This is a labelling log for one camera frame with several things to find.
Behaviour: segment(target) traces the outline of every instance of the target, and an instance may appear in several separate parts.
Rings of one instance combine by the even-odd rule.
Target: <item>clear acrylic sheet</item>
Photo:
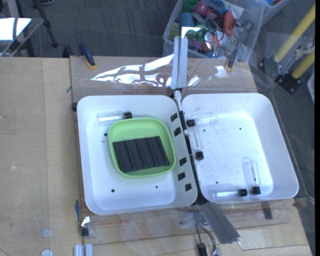
[[[0,255],[40,255],[51,235],[43,63],[2,57],[0,66]]]
[[[43,22],[41,18],[0,18],[0,57],[5,60],[2,60],[0,69],[12,56],[32,55],[29,38]]]
[[[283,43],[290,37],[296,42],[293,44],[292,48],[288,49],[287,54],[285,54],[281,61],[275,61],[275,67],[272,68],[274,72],[264,71],[262,69],[262,64],[268,65],[266,60],[273,59]],[[254,52],[249,64],[257,86],[262,88],[274,88],[277,84],[277,76],[283,76],[287,71],[291,73],[308,54],[314,51],[315,38],[314,33],[307,36],[290,36],[289,34],[267,32],[265,34],[264,45],[264,54],[261,55]]]
[[[84,63],[83,56],[73,56],[71,58],[72,93],[75,102],[88,95],[137,94],[137,90],[139,94],[163,94],[167,96],[172,94],[169,86],[160,83],[168,81],[171,77],[171,55],[163,58],[105,58],[94,56],[94,59],[98,63],[98,68],[90,70]],[[236,61],[232,72],[226,72],[225,65],[226,60],[221,59],[188,59],[187,83],[190,86],[184,88],[181,94],[186,96],[198,93],[259,92],[270,99],[277,118],[281,121],[272,91],[265,87],[257,88],[255,86],[250,66]],[[153,76],[146,79],[145,70],[149,74],[153,73]],[[290,148],[288,138],[284,137]],[[293,157],[294,167],[299,173],[295,158],[293,155],[291,156]],[[82,219],[89,217],[90,220],[87,223],[89,226],[87,234],[89,236],[84,236],[83,241],[85,244],[93,244],[94,253],[97,255],[102,255],[106,251],[119,253],[119,243],[121,243],[120,247],[123,252],[129,250],[132,255],[196,252],[195,248],[199,243],[199,238],[195,215],[199,218],[200,214],[196,205],[100,216],[93,214],[86,207],[82,180],[80,180],[80,195]],[[295,224],[299,222],[299,213],[293,204],[294,200],[290,199],[264,203],[253,202],[246,205],[221,204],[222,211],[240,234],[240,239],[237,243],[226,245],[220,244],[215,237],[217,248],[221,249],[222,252],[232,253],[237,250],[241,252],[248,250],[249,252],[253,249],[308,244],[303,236],[296,236],[295,233],[289,236],[287,234],[287,230],[295,229],[297,227]],[[283,238],[282,241],[279,242],[272,234]],[[214,249],[210,237],[203,232],[200,237],[205,241],[208,252],[212,253]]]

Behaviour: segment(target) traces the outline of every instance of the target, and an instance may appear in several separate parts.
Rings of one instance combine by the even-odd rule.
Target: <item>green bowl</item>
[[[168,165],[123,172],[120,169],[113,143],[159,136],[169,161]],[[140,117],[114,122],[108,131],[109,147],[115,169],[128,178],[157,176],[171,171],[177,162],[174,143],[167,126],[159,119]]]

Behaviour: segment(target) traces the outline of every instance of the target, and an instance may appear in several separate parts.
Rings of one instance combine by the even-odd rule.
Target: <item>floor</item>
[[[32,0],[20,2],[25,17],[40,17],[39,12],[33,8]],[[313,255],[316,254],[315,105],[307,82],[314,65],[301,76],[302,84],[294,94],[273,84],[273,80],[260,71],[257,65],[277,50],[314,2],[291,0],[290,4],[262,26],[249,61],[257,86],[269,89],[274,98],[295,157],[300,185],[296,196],[297,207]],[[177,0],[109,0],[107,4],[103,0],[55,0],[43,8],[51,22],[58,47],[51,46],[50,37],[42,26],[32,38],[35,54],[61,58],[65,46],[70,46],[73,53],[79,55],[78,45],[84,43],[97,56],[162,57],[162,36],[176,3]],[[302,36],[307,37],[314,30],[313,23]],[[300,61],[297,60],[290,71]]]

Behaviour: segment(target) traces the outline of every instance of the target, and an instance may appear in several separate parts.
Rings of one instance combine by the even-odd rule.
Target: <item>white plastic bin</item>
[[[239,49],[238,57],[237,57],[237,59],[240,62],[248,62],[259,36],[266,4],[263,3],[262,0],[225,0],[224,2],[226,3],[226,5],[230,3],[231,5],[244,9],[240,16],[241,22],[251,20],[254,23],[254,27],[250,31],[245,45],[243,45],[241,49]],[[178,0],[176,6],[172,11],[172,14],[168,21],[166,29],[164,31],[163,56],[167,56],[174,52],[174,42],[169,40],[169,35],[170,35],[170,31],[173,23],[177,21],[177,18],[179,18],[179,14],[181,12],[182,6],[183,6],[183,0]],[[188,58],[208,58],[208,57],[200,52],[188,49]]]
[[[198,193],[217,203],[278,200],[297,194],[295,170],[272,104],[265,96],[190,94],[182,100],[182,108],[198,186],[178,108],[171,98],[105,95],[79,101],[84,196],[92,212],[112,215],[185,207],[195,202]],[[175,148],[174,168],[149,177],[129,178],[120,174],[108,145],[109,127],[99,125],[97,118],[98,113],[106,110],[130,110],[133,118],[152,117],[165,123]],[[198,134],[192,132],[188,122],[192,120]],[[202,158],[195,152],[195,140],[201,142]]]

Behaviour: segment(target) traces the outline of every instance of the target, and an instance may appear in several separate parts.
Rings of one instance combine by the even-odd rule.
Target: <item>black tripod stand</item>
[[[23,15],[23,12],[22,12],[22,9],[21,9],[21,5],[20,5],[20,2],[19,0],[15,0],[16,1],[16,6],[18,8],[18,12],[19,12],[19,16],[21,18],[24,17]],[[41,18],[44,19],[44,26],[46,27],[46,30],[50,36],[50,39],[51,39],[51,45],[52,47],[56,48],[58,47],[58,43],[57,41],[55,40],[55,37],[54,37],[54,34],[52,33],[52,30],[51,30],[51,24],[50,24],[50,21],[47,19],[47,16],[45,14],[45,11],[40,3],[40,0],[32,0],[33,1],[33,8],[37,9],[39,11],[39,14],[41,16]]]
[[[0,0],[0,13],[2,13],[2,10],[4,9],[4,2]]]

